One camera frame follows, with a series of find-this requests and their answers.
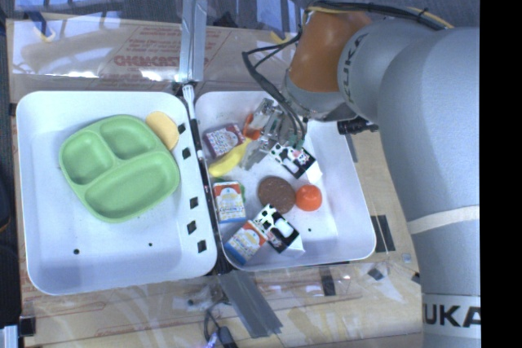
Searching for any brown cardboard board red print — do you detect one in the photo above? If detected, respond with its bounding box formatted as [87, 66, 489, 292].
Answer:
[5, 11, 426, 348]

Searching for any green divided plate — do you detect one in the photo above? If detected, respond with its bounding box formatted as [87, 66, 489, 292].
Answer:
[58, 113, 182, 224]

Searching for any white plastic tray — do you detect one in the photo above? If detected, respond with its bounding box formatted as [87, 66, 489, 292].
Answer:
[15, 90, 219, 296]
[193, 90, 378, 273]

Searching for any orange and white carton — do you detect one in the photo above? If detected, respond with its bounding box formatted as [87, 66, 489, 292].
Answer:
[223, 219, 269, 267]
[211, 179, 248, 225]

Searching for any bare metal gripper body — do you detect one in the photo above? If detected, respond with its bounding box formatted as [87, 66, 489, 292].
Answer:
[260, 96, 311, 150]

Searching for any yellow banana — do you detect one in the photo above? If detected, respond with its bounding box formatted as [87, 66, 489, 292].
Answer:
[207, 136, 252, 178]

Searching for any cow print carton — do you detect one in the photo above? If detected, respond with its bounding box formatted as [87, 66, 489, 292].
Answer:
[268, 141, 324, 184]
[252, 203, 307, 258]

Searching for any orange carrot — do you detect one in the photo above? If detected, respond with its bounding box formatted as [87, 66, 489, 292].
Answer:
[241, 113, 263, 141]

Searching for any red carton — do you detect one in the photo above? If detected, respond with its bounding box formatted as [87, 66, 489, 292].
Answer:
[202, 122, 247, 161]

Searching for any orange cup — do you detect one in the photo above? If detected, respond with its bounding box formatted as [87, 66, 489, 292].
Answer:
[294, 183, 324, 213]

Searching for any brown round biscuit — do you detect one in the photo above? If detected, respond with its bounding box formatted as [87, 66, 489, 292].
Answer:
[257, 174, 297, 215]

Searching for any yellow oval toy bread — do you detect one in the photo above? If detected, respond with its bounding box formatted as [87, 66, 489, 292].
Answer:
[144, 110, 181, 152]

